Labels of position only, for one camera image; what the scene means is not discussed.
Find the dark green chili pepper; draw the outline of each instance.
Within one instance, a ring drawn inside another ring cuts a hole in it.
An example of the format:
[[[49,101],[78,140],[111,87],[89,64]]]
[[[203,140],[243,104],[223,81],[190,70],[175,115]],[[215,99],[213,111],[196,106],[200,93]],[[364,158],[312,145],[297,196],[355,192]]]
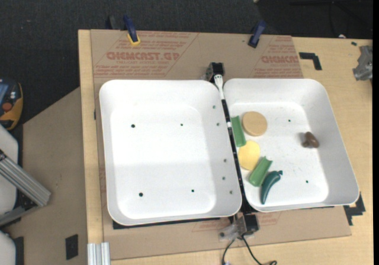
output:
[[[262,189],[261,189],[261,202],[264,204],[266,202],[266,198],[268,195],[268,192],[272,188],[272,185],[277,183],[277,181],[280,180],[281,175],[283,174],[282,170],[279,170],[278,172],[269,172],[263,181]]]

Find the round cookie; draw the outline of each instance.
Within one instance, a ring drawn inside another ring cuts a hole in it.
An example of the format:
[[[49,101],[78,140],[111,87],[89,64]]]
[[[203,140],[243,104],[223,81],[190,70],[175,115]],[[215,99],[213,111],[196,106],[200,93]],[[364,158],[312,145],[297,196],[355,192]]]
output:
[[[256,137],[266,132],[267,120],[261,113],[249,111],[242,117],[242,127],[249,135]]]

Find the brown mushroom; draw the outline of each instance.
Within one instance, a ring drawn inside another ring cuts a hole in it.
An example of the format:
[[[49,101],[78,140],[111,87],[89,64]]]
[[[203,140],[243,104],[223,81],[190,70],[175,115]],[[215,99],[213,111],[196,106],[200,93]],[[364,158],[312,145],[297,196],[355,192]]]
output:
[[[318,148],[318,146],[320,146],[320,143],[310,131],[306,132],[305,139],[306,140],[302,144],[303,147],[312,146],[314,148]]]

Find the tabletop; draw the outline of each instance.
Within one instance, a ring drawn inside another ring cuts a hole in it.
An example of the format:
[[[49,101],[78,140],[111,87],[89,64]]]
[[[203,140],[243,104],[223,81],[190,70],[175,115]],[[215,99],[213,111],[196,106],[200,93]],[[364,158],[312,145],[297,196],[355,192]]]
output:
[[[88,243],[104,241],[97,154],[97,130],[94,122],[94,83],[91,31],[79,30],[83,148]],[[297,52],[315,53],[322,64],[316,70],[312,60],[300,60],[304,78],[320,82],[327,90],[336,121],[352,163],[365,212],[353,218],[351,236],[252,247],[261,263],[278,264],[373,264],[372,199],[372,84],[357,81],[352,69],[358,65],[359,46],[371,46],[372,40],[293,37]],[[223,250],[198,251],[144,258],[115,260],[112,264],[220,264]],[[252,264],[246,248],[231,248],[227,260],[234,264]]]

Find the gray carpet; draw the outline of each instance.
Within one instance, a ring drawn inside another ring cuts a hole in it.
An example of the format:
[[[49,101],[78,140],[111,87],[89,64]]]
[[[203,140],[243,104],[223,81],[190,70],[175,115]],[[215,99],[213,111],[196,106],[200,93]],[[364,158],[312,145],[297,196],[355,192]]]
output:
[[[22,84],[28,121],[79,86],[77,31],[105,28],[109,15],[138,30],[249,33],[264,19],[267,34],[372,37],[337,8],[291,1],[308,0],[0,0],[0,77]],[[372,3],[357,14],[372,24]]]

